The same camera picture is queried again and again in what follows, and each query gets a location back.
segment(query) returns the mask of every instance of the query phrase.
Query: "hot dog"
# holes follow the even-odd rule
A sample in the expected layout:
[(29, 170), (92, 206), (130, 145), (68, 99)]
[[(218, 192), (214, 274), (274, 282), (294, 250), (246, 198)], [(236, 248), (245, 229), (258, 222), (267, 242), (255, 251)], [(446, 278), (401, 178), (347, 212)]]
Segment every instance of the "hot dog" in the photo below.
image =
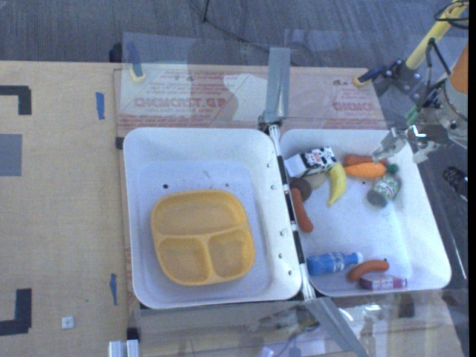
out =
[(372, 271), (387, 271), (389, 267), (390, 265), (388, 264), (387, 260), (366, 260), (365, 262), (358, 264), (356, 267), (350, 270), (347, 274), (347, 277), (349, 280), (357, 282), (363, 274)]

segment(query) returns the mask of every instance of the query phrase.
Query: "gray square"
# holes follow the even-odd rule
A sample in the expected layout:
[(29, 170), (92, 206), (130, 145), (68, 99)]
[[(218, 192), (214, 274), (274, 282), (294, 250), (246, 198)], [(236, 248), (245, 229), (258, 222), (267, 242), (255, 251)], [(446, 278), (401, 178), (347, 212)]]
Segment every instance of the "gray square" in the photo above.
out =
[(0, 134), (0, 176), (22, 175), (22, 136)]

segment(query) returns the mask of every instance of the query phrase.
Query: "orange carrot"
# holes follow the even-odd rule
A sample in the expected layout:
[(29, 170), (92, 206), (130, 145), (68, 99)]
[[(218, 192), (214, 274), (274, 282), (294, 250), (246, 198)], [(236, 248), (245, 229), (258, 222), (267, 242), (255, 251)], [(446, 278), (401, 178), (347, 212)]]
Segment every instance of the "orange carrot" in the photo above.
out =
[[(350, 165), (356, 165), (356, 164), (362, 164), (362, 163), (373, 163), (373, 158), (372, 156), (360, 156), (360, 155), (346, 155), (344, 157), (344, 166), (348, 167)], [(379, 161), (379, 163), (382, 163), (384, 165), (387, 165), (388, 162), (386, 159), (382, 159)]]
[(382, 177), (385, 172), (395, 173), (397, 171), (397, 166), (395, 164), (391, 164), (386, 167), (381, 163), (375, 164), (372, 161), (370, 163), (361, 163), (344, 167), (344, 171), (348, 176), (368, 177), (372, 179), (376, 177)]

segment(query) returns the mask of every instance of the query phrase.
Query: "yellow pole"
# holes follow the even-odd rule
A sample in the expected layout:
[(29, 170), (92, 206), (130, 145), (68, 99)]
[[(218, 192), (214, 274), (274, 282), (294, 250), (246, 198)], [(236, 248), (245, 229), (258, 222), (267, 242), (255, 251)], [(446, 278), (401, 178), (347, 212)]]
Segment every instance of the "yellow pole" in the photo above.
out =
[[(466, 6), (456, 7), (451, 12), (451, 15), (453, 17), (458, 17), (465, 9), (466, 9)], [(440, 18), (444, 19), (445, 17), (446, 16), (443, 13)], [(436, 24), (433, 25), (433, 27), (427, 33), (426, 37), (421, 41), (421, 43), (416, 47), (414, 52), (405, 61), (405, 65), (407, 66), (407, 68), (409, 68), (410, 70), (416, 70), (419, 64), (425, 59), (425, 50), (426, 50), (426, 47), (428, 46), (428, 40), (431, 37), (433, 37), (435, 39), (435, 42), (438, 42), (440, 38), (445, 35), (445, 33), (448, 31), (450, 27), (451, 25), (448, 22), (444, 22), (444, 21), (436, 22)]]

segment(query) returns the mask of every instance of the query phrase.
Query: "black tape corner marker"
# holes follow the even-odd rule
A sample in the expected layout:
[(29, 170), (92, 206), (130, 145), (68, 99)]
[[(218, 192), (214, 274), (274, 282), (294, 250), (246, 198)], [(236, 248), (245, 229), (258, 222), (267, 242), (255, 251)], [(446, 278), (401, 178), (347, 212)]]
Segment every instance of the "black tape corner marker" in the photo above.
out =
[(31, 90), (28, 86), (0, 86), (0, 95), (18, 95), (18, 115), (31, 115)]
[(31, 328), (31, 289), (17, 289), (15, 318), (0, 321), (0, 336), (28, 333)]

